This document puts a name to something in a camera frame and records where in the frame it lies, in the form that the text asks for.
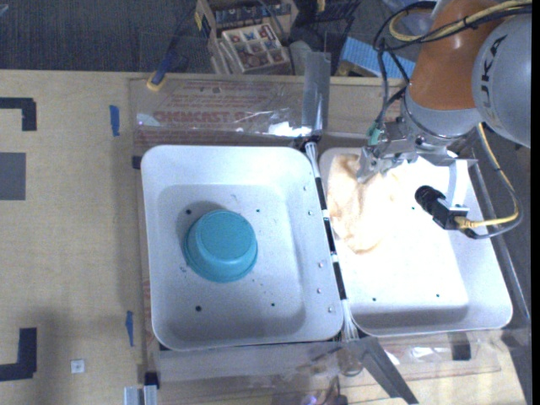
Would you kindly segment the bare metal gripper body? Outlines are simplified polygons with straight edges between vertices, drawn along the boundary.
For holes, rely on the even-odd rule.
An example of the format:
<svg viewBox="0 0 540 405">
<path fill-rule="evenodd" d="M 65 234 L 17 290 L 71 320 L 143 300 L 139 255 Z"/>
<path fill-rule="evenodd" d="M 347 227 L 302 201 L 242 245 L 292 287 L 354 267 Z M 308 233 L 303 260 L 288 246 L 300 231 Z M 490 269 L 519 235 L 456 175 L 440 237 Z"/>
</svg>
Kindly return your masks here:
<svg viewBox="0 0 540 405">
<path fill-rule="evenodd" d="M 370 127 L 370 162 L 414 162 L 422 157 L 431 163 L 448 158 L 447 148 L 454 137 L 429 130 L 412 117 L 385 121 L 377 117 Z"/>
</svg>

